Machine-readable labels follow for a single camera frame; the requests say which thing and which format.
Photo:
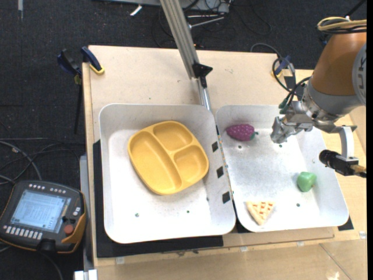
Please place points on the pale wood board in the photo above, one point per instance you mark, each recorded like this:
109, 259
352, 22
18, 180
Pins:
140, 77

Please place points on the yellow divided plate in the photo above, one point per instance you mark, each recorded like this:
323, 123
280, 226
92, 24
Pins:
163, 159

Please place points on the black cylinder on white bracket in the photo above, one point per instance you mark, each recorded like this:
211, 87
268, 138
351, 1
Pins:
338, 161

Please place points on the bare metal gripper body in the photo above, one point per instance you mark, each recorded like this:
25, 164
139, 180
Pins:
298, 117

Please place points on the pizza slice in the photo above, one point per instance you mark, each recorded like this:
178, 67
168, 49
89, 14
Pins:
260, 210

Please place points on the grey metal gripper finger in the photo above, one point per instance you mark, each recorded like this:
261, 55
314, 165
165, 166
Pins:
290, 132
277, 131

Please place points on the thin black and white rod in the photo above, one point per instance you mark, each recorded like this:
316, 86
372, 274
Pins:
205, 98

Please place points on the green bell pepper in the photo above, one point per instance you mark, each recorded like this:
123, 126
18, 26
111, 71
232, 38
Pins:
306, 181

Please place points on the white plastic tray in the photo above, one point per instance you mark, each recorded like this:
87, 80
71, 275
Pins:
163, 214
268, 174

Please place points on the purple grapes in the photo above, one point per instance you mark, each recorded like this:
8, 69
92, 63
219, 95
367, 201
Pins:
240, 132

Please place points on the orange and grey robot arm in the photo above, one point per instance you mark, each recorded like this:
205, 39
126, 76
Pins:
338, 66

